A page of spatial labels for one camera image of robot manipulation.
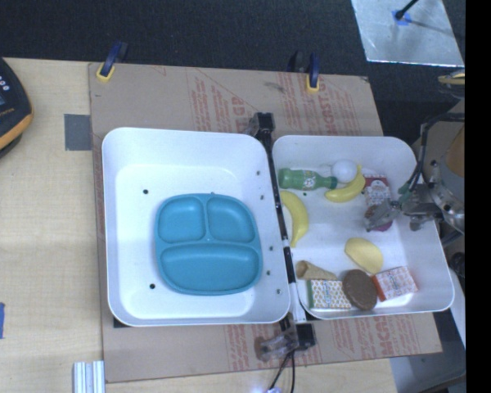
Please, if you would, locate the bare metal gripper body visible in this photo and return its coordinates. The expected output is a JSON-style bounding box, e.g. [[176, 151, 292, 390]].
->
[[399, 183, 466, 234]]

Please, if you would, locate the purple round toy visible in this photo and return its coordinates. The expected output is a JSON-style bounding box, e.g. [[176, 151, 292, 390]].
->
[[367, 207, 394, 233]]

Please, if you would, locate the red and white carton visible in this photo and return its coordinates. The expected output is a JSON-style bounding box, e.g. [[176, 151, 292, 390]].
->
[[363, 174, 392, 209]]

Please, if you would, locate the yellow banana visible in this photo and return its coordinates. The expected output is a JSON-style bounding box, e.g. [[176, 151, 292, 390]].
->
[[324, 164, 367, 204], [279, 190, 310, 249]]

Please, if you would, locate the yellow oval chip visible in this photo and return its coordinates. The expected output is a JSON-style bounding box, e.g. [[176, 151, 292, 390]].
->
[[344, 237, 385, 275]]

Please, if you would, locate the white plastic tray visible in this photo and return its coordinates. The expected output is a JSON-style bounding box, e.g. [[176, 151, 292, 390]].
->
[[101, 127, 292, 328], [271, 134, 456, 321]]

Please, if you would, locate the white ball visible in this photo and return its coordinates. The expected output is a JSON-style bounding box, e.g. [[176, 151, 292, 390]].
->
[[331, 159, 358, 185]]

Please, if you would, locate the orange carton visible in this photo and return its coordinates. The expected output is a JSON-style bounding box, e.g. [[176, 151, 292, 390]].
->
[[372, 265, 419, 302]]

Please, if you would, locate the brown round biscuit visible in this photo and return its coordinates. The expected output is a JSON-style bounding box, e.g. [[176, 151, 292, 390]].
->
[[342, 269, 378, 311]]

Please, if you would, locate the tan cone wedge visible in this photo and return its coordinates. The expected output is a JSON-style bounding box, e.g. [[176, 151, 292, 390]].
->
[[295, 260, 337, 282]]

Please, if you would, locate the green bottle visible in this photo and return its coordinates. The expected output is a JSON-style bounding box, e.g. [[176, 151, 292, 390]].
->
[[277, 167, 339, 191]]

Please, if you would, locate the orange and white packet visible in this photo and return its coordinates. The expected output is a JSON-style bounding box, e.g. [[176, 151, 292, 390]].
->
[[306, 278, 352, 310]]

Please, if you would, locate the thin black and white rod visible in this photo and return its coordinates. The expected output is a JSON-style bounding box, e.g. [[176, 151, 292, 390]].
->
[[263, 131, 306, 323]]

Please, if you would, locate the blue divided plate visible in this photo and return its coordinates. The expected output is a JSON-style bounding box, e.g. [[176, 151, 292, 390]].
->
[[154, 193, 264, 296]]

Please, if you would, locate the brown cardboard board, red print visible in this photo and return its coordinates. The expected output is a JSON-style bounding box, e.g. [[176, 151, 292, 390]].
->
[[88, 62, 444, 384]]

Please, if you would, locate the black block with thin wires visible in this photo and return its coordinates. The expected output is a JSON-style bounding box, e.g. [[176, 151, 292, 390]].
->
[[296, 322, 316, 350], [249, 111, 276, 138]]

